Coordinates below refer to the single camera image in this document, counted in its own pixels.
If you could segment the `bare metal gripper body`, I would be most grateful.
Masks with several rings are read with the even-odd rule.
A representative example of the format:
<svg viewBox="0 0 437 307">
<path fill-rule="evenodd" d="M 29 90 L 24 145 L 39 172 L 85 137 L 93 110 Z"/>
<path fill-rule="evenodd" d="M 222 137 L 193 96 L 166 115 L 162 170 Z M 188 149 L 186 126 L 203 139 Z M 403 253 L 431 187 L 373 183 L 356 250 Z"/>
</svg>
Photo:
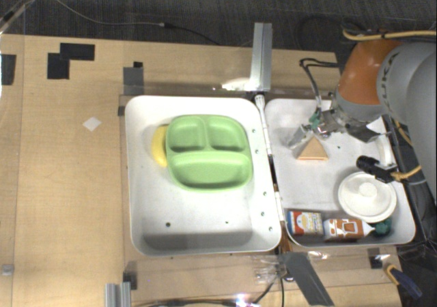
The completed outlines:
<svg viewBox="0 0 437 307">
<path fill-rule="evenodd" d="M 331 134 L 340 132 L 346 133 L 346 127 L 335 119 L 335 110 L 316 110 L 309 118 L 309 125 L 312 132 L 320 138 L 328 138 Z"/>
</svg>

